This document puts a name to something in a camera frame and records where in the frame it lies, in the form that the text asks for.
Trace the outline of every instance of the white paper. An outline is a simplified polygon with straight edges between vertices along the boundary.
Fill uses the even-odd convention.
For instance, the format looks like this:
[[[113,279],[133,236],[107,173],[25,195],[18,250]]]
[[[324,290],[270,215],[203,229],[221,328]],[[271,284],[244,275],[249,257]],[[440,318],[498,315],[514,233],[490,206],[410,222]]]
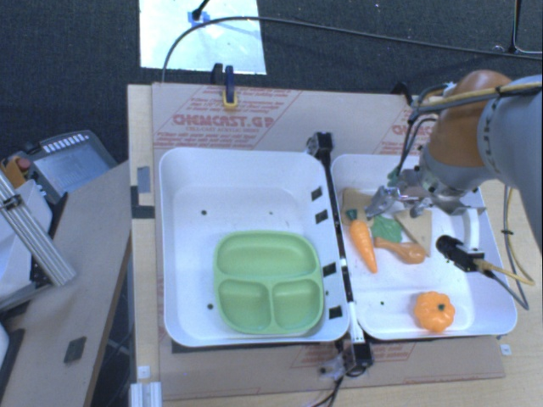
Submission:
[[[161,69],[171,44],[192,25],[189,15],[203,0],[139,0],[140,50],[143,68]],[[210,0],[201,19],[258,16],[256,0]],[[216,63],[236,73],[266,74],[260,24],[230,21],[196,30],[171,55],[168,69],[211,71]]]

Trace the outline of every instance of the green divided plate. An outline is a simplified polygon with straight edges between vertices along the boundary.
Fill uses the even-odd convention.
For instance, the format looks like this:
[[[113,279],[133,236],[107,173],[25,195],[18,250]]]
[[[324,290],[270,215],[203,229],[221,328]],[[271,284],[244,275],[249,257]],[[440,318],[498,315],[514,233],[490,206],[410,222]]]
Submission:
[[[321,266],[301,235],[234,232],[215,249],[216,301],[223,320],[252,334],[310,330],[324,306]]]

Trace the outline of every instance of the orange carrot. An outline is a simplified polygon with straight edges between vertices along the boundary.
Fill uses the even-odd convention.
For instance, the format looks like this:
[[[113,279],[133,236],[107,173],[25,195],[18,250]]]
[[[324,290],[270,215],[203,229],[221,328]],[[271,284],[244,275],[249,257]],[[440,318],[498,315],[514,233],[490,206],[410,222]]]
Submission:
[[[364,259],[364,262],[366,262],[367,268],[372,273],[377,273],[377,261],[375,260],[375,252],[373,251],[372,237],[370,236],[370,229],[367,227],[366,222],[362,220],[351,221],[350,237]]]

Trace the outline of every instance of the orange toy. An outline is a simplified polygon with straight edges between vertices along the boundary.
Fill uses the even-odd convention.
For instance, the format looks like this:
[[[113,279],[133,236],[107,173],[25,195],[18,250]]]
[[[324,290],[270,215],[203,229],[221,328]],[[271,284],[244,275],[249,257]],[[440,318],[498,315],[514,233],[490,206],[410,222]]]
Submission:
[[[394,252],[406,264],[420,264],[426,259],[424,247],[417,243],[392,243],[381,237],[375,237],[373,244],[376,248],[386,248]]]
[[[415,304],[415,316],[422,327],[441,333],[452,324],[455,308],[446,294],[430,291],[422,293]]]
[[[366,222],[362,220],[351,221],[350,237],[364,259],[364,262],[366,262],[367,268],[372,273],[377,273],[377,261],[375,260],[375,252],[373,251],[372,236]]]

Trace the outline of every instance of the toy pumpkin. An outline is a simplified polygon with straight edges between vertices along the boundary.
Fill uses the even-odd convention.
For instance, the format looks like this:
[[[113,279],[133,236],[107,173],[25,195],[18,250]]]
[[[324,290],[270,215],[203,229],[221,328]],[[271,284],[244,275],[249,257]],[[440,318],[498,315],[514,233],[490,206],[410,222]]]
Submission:
[[[446,294],[430,291],[422,293],[415,304],[415,316],[422,327],[441,333],[452,324],[455,308]]]

